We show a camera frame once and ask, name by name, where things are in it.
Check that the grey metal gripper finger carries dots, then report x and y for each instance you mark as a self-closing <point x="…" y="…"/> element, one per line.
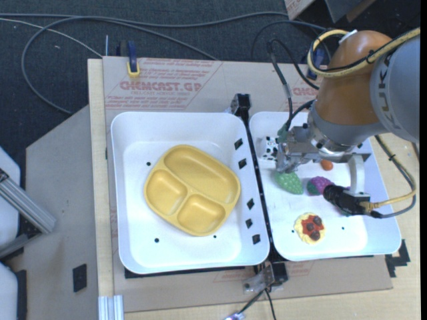
<point x="282" y="162"/>
<point x="293" y="166"/>

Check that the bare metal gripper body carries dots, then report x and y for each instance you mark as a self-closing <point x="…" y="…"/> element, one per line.
<point x="302" y="143"/>

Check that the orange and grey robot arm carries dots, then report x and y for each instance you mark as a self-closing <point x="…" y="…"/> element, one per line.
<point x="347" y="92"/>

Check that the green grapes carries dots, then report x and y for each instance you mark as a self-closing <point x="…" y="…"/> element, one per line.
<point x="289" y="182"/>

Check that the black and white spotted carton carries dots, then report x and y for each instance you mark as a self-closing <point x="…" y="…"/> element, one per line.
<point x="268" y="147"/>

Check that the thin black rod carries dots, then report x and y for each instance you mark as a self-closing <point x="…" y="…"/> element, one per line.
<point x="258" y="178"/>

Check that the purple grapes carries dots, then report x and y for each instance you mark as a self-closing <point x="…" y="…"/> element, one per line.
<point x="318" y="184"/>

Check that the small orange toy food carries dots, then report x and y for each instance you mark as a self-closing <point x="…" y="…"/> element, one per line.
<point x="327" y="165"/>

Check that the yellow divided plate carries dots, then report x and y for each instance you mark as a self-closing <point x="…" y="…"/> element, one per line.
<point x="191" y="188"/>

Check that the white plastic tray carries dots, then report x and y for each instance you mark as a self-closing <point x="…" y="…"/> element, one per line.
<point x="353" y="242"/>
<point x="200" y="255"/>

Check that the brown cardboard board red print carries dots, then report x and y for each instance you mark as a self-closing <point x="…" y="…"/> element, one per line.
<point x="187" y="88"/>

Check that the black cylinder on white bracket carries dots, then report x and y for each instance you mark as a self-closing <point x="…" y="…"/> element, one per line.
<point x="347" y="199"/>

